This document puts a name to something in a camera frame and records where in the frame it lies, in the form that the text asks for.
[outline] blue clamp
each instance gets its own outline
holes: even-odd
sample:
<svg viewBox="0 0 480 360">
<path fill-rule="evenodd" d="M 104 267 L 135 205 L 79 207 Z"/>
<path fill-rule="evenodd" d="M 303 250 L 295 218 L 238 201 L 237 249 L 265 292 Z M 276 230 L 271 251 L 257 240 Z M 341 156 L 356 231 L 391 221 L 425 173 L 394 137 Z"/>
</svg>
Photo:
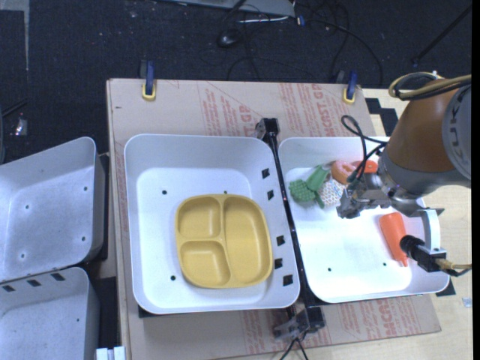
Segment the blue clamp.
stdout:
<svg viewBox="0 0 480 360">
<path fill-rule="evenodd" d="M 350 71 L 348 76 L 348 85 L 343 89 L 343 101 L 347 104 L 355 102 L 355 87 L 357 85 L 357 73 L 354 70 Z"/>
<path fill-rule="evenodd" d="M 155 99 L 155 84 L 153 81 L 154 77 L 154 65 L 153 61 L 147 61 L 147 73 L 146 73 L 146 81 L 145 84 L 142 85 L 142 97 L 145 100 L 152 101 Z"/>
</svg>

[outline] green toy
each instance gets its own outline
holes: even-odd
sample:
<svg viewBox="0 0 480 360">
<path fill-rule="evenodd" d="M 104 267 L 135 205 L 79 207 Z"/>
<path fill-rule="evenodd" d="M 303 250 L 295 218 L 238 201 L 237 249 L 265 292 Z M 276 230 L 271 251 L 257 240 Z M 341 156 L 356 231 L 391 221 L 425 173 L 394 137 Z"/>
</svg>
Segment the green toy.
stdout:
<svg viewBox="0 0 480 360">
<path fill-rule="evenodd" d="M 291 181 L 289 189 L 293 199 L 298 203 L 306 203 L 316 200 L 319 207 L 323 209 L 325 204 L 320 198 L 318 190 L 322 187 L 328 174 L 328 170 L 323 169 L 322 166 L 318 166 L 306 181 L 301 178 L 299 180 Z"/>
</svg>

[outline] dark background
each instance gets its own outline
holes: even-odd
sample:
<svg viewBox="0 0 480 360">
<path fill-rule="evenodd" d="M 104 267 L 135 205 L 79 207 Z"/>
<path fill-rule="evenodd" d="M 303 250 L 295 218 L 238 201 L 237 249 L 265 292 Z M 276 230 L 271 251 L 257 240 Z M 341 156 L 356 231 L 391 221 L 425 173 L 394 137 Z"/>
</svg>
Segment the dark background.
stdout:
<svg viewBox="0 0 480 360">
<path fill-rule="evenodd" d="M 413 71 L 471 73 L 468 13 L 414 67 L 411 59 L 446 30 L 472 0 L 298 0 L 294 19 L 247 25 L 258 15 L 147 0 L 29 0 L 28 70 L 22 11 L 0 6 L 0 108 L 4 162 L 81 136 L 108 150 L 105 83 L 139 77 L 153 60 L 156 79 L 278 82 L 336 81 L 357 71 L 365 88 L 388 88 Z M 237 26 L 246 40 L 223 49 L 219 32 Z M 28 122 L 17 136 L 19 120 Z"/>
</svg>

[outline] white tray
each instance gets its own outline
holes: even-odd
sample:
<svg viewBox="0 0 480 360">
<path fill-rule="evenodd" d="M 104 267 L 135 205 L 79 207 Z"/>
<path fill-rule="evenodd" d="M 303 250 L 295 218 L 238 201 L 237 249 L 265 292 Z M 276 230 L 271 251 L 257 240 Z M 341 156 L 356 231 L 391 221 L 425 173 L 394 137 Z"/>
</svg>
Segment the white tray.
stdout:
<svg viewBox="0 0 480 360">
<path fill-rule="evenodd" d="M 300 284 L 290 228 L 273 154 L 264 142 L 253 137 L 143 134 L 128 141 L 124 158 L 133 293 L 140 307 L 173 314 L 285 308 L 296 301 Z M 282 261 L 255 286 L 206 289 L 182 277 L 176 210 L 189 197 L 224 192 L 249 197 L 260 206 L 273 259 Z M 278 238 L 284 243 L 279 245 Z"/>
<path fill-rule="evenodd" d="M 367 150 L 377 145 L 367 142 Z M 358 137 L 285 139 L 279 158 L 288 188 L 292 181 L 305 180 L 319 164 L 362 160 L 362 144 Z M 307 282 L 324 302 L 435 293 L 447 287 L 447 274 L 427 273 L 411 259 L 407 267 L 392 259 L 379 218 L 395 212 L 393 208 L 365 210 L 360 217 L 347 220 L 338 217 L 335 206 L 321 209 L 316 203 L 300 204 L 290 197 Z M 425 240 L 420 217 L 403 220 L 408 234 Z"/>
<path fill-rule="evenodd" d="M 105 172 L 80 137 L 0 166 L 0 283 L 88 261 L 104 242 Z"/>
<path fill-rule="evenodd" d="M 0 285 L 2 360 L 92 360 L 100 306 L 87 274 L 68 268 Z"/>
</svg>

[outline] cardboard sheet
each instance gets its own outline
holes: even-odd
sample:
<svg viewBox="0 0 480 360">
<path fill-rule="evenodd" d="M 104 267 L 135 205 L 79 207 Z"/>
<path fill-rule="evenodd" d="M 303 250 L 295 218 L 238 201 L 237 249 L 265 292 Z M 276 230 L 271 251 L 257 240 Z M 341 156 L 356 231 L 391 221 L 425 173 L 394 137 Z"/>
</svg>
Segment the cardboard sheet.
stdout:
<svg viewBox="0 0 480 360">
<path fill-rule="evenodd" d="M 287 321 L 284 310 L 246 310 L 139 317 L 131 284 L 125 143 L 136 134 L 252 136 L 263 117 L 275 117 L 280 137 L 352 136 L 341 125 L 349 114 L 374 135 L 362 91 L 353 105 L 341 100 L 342 85 L 264 82 L 157 81 L 155 101 L 142 99 L 139 79 L 107 83 L 112 178 L 118 214 L 117 257 L 122 345 L 130 359 L 219 359 L 279 352 L 288 342 L 272 329 Z M 304 347 L 371 341 L 438 332 L 428 295 L 329 304 L 327 326 L 309 334 Z"/>
</svg>

